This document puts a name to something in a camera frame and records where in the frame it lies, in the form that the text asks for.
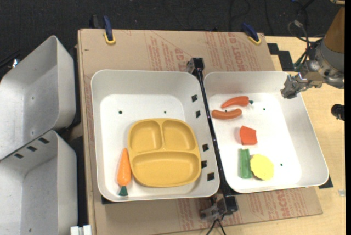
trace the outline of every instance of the yellow plate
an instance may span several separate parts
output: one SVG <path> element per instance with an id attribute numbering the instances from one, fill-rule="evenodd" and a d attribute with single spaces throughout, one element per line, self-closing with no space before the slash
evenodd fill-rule
<path id="1" fill-rule="evenodd" d="M 133 177 L 149 187 L 174 187 L 200 176 L 201 158 L 192 128 L 176 119 L 146 119 L 132 125 L 128 151 Z"/>

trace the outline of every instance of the cardboard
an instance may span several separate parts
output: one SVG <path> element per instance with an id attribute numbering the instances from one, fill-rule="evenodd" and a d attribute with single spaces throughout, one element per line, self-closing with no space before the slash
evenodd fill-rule
<path id="1" fill-rule="evenodd" d="M 274 71 L 264 35 L 251 43 L 244 33 L 113 30 L 116 44 L 108 45 L 101 29 L 78 32 L 82 80 L 82 120 L 86 156 L 89 223 L 93 234 L 161 234 L 209 228 L 200 219 L 210 206 L 206 199 L 154 200 L 103 204 L 97 186 L 90 81 L 102 69 L 184 71 L 192 57 L 202 57 L 205 72 Z M 271 221 L 321 214 L 315 188 L 297 188 L 236 196 L 239 211 L 223 225 Z"/>

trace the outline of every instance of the blue and yellow clamp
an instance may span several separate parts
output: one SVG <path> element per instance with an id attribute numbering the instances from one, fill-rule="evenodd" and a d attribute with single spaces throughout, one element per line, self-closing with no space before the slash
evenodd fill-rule
<path id="1" fill-rule="evenodd" d="M 115 44 L 116 39 L 114 37 L 114 34 L 112 33 L 112 26 L 111 22 L 108 16 L 104 15 L 103 16 L 103 21 L 104 21 L 104 27 L 105 27 L 105 40 L 107 44 Z"/>
<path id="2" fill-rule="evenodd" d="M 256 31 L 254 30 L 254 28 L 247 23 L 242 23 L 241 24 L 241 28 L 243 30 L 243 32 L 246 33 L 246 35 L 248 36 L 248 39 L 253 42 L 256 45 L 261 44 L 261 39 L 258 37 Z"/>

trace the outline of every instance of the yellow circle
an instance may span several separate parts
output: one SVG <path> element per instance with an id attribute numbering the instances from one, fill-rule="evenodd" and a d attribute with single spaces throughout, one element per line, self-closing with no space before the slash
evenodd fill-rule
<path id="1" fill-rule="evenodd" d="M 274 165 L 266 156 L 254 155 L 250 160 L 251 171 L 261 180 L 269 180 L 274 175 Z"/>

